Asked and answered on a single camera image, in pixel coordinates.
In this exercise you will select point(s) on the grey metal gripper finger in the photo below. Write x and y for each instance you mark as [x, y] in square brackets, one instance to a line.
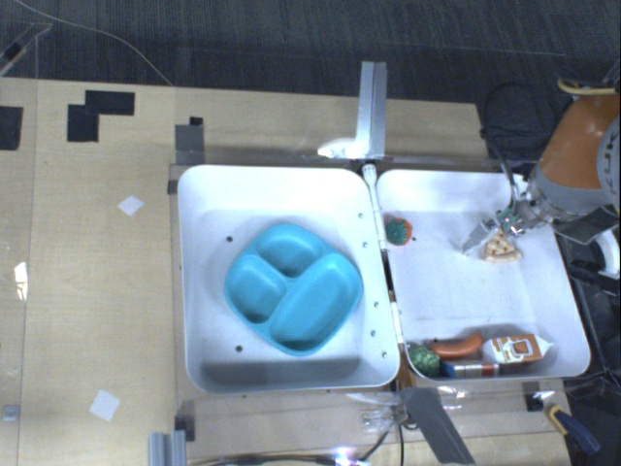
[478, 237]

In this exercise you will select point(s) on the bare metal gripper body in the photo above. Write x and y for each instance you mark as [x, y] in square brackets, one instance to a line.
[531, 215]

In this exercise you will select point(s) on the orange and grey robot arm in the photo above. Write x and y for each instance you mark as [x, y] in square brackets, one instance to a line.
[575, 139]

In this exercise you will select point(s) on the beige pizza slice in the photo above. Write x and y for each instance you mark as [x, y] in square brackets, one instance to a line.
[502, 251]

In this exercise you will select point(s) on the white plastic tray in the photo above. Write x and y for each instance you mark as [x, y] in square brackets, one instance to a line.
[466, 294]
[204, 347]

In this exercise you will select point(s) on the red and green strawberry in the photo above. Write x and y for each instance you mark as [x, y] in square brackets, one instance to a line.
[399, 232]

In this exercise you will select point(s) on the thin black and white rod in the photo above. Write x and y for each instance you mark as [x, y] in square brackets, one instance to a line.
[382, 233]

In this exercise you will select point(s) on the red-brown sausage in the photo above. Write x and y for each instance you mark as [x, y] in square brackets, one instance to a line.
[457, 347]

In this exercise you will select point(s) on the brown and white carton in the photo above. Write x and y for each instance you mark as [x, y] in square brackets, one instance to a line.
[516, 349]

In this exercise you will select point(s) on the green broccoli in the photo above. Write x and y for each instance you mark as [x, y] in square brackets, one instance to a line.
[424, 360]

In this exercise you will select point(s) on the blue divided plate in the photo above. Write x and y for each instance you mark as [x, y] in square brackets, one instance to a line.
[310, 299]

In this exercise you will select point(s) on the black cylinder on white bracket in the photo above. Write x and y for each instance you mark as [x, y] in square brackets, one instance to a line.
[606, 253]

